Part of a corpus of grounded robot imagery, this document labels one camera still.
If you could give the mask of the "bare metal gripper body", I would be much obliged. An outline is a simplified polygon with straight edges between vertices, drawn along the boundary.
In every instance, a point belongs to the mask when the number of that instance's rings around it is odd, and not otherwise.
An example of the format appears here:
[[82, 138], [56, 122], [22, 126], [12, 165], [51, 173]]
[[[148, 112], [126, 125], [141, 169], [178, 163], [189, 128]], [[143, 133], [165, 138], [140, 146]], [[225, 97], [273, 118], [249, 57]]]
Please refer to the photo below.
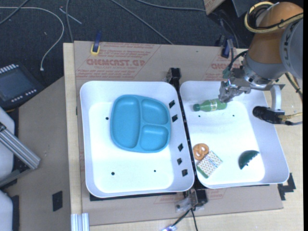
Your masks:
[[264, 90], [263, 79], [248, 68], [227, 68], [225, 79], [225, 93], [250, 93], [251, 90]]

